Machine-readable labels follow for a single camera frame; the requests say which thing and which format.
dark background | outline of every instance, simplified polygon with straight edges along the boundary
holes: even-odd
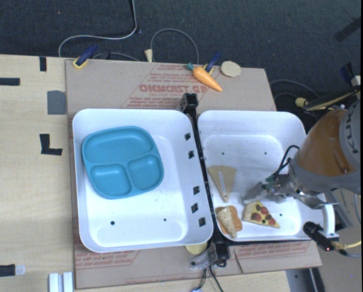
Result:
[[[145,60],[153,35],[162,29],[188,34],[199,62],[215,52],[222,61],[265,69],[270,82],[291,80],[319,96],[344,91],[340,69],[361,74],[361,0],[134,0],[139,33],[120,41],[70,40],[62,57],[77,57],[95,42],[97,53],[121,52]],[[134,28],[129,0],[0,0],[0,54],[58,56],[68,37],[120,37]],[[153,41],[156,61],[196,63],[192,43],[164,32]],[[127,58],[113,55],[112,59]],[[290,82],[272,84],[278,110],[296,113],[306,130],[315,118],[294,106],[294,96],[314,99]]]

toy carrot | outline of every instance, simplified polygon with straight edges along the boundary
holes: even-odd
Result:
[[[222,91],[222,88],[220,87],[220,85],[218,84],[218,82],[216,82],[216,80],[214,78],[212,78],[212,76],[203,69],[203,67],[197,66],[194,67],[191,63],[189,63],[187,66],[187,69],[189,69],[190,71],[192,71],[193,76],[198,79],[201,83],[209,86],[210,88],[213,88],[219,92]]]

white surface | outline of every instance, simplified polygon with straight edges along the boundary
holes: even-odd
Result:
[[[91,133],[124,126],[149,132],[164,165],[164,179],[157,188],[141,195],[107,200],[89,181],[81,146]],[[175,110],[85,109],[75,115],[73,133],[79,231],[88,249],[110,252],[160,248],[197,244],[210,238],[213,222],[192,125],[186,115]],[[199,193],[195,195],[196,186]],[[198,210],[192,213],[194,204]],[[200,218],[206,221],[201,227]]]
[[[206,111],[198,120],[206,167],[226,165],[236,169],[233,190],[225,203],[209,176],[214,208],[233,205],[241,218],[242,198],[249,189],[277,170],[286,149],[305,139],[301,121],[293,114],[276,111]],[[295,149],[289,152],[293,157]],[[287,198],[284,203],[261,200],[280,224],[280,229],[243,222],[236,242],[309,239],[303,225],[313,221],[323,226],[321,210]]]

